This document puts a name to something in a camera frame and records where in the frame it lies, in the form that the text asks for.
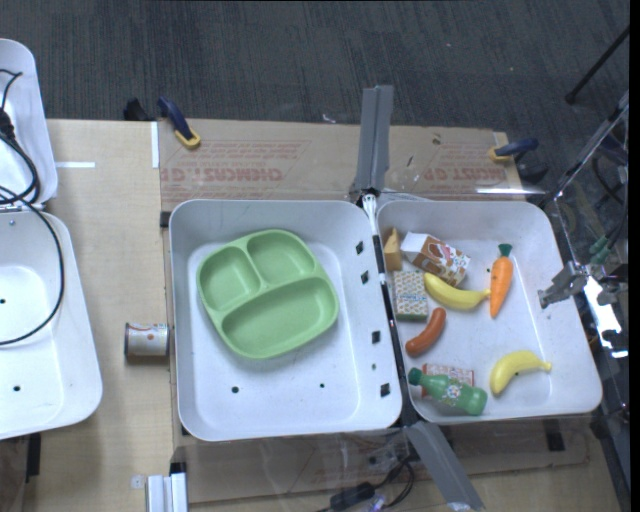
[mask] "yellow banana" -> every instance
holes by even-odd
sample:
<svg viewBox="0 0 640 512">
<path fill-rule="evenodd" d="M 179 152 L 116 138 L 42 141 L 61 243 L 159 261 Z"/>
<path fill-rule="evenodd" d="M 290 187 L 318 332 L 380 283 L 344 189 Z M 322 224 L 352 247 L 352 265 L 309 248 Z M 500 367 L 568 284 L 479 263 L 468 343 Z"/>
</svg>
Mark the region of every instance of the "yellow banana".
<svg viewBox="0 0 640 512">
<path fill-rule="evenodd" d="M 460 290 L 429 272 L 424 274 L 424 286 L 429 295 L 435 300 L 452 309 L 473 309 L 491 293 L 489 288 L 484 290 Z"/>
<path fill-rule="evenodd" d="M 531 370 L 551 370 L 551 363 L 542 361 L 531 350 L 516 350 L 502 356 L 491 370 L 489 385 L 494 395 L 502 393 L 514 375 Z"/>
</svg>

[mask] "blue clamp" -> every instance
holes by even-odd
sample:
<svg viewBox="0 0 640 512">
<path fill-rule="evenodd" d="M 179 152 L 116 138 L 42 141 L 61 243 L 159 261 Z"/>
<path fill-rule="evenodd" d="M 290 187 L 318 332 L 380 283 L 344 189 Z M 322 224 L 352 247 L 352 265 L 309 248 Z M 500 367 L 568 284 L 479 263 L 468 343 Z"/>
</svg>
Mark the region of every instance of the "blue clamp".
<svg viewBox="0 0 640 512">
<path fill-rule="evenodd" d="M 168 116 L 171 119 L 178 140 L 189 149 L 197 148 L 200 145 L 200 135 L 189 127 L 178 106 L 165 96 L 160 96 L 158 106 L 162 116 Z"/>
<path fill-rule="evenodd" d="M 489 158 L 494 162 L 507 162 L 509 157 L 516 156 L 516 161 L 527 151 L 533 151 L 538 148 L 538 139 L 521 139 L 500 148 L 492 147 L 489 149 Z"/>
</svg>

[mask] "gray carpet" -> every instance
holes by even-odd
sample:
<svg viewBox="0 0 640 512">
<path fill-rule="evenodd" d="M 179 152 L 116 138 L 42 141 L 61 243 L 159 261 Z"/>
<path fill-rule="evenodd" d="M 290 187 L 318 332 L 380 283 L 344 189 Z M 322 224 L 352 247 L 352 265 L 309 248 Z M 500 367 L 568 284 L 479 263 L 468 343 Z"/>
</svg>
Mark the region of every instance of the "gray carpet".
<svg viewBox="0 0 640 512">
<path fill-rule="evenodd" d="M 362 88 L 395 87 L 394 124 L 535 137 L 555 183 L 629 87 L 629 0 L 152 2 L 2 0 L 0 37 L 29 47 L 50 118 L 151 115 L 359 123 Z"/>
</svg>

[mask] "small box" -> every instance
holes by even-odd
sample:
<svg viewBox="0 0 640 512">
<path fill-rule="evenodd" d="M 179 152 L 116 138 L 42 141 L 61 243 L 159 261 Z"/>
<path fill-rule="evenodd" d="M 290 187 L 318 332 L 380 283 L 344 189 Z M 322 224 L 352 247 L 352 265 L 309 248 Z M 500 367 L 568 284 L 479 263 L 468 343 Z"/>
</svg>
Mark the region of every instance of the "small box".
<svg viewBox="0 0 640 512">
<path fill-rule="evenodd" d="M 473 386 L 473 370 L 467 370 L 464 368 L 454 368 L 453 366 L 445 366 L 443 364 L 429 364 L 422 365 L 422 373 L 425 375 L 447 375 L 453 379 L 458 379 L 464 384 Z M 422 389 L 422 398 L 427 398 L 429 393 L 424 387 Z"/>
<path fill-rule="evenodd" d="M 429 303 L 420 271 L 392 272 L 394 311 L 398 320 L 426 320 Z"/>
<path fill-rule="evenodd" d="M 407 233 L 400 250 L 411 263 L 442 278 L 451 286 L 464 279 L 471 258 L 429 234 Z"/>
</svg>

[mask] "orange carrot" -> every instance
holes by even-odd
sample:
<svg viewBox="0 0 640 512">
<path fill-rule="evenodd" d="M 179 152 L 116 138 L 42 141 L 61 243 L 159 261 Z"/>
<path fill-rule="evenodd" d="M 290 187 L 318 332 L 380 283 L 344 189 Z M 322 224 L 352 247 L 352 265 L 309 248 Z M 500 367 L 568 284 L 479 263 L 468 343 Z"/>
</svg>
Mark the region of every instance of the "orange carrot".
<svg viewBox="0 0 640 512">
<path fill-rule="evenodd" d="M 440 337 L 444 329 L 444 321 L 447 318 L 447 311 L 444 308 L 436 308 L 431 313 L 429 323 L 424 330 L 415 338 L 407 341 L 404 348 L 411 357 L 416 357 L 426 351 Z"/>
<path fill-rule="evenodd" d="M 513 277 L 513 262 L 509 259 L 511 245 L 500 244 L 500 257 L 491 267 L 491 296 L 489 297 L 489 312 L 495 318 L 502 307 Z"/>
</svg>

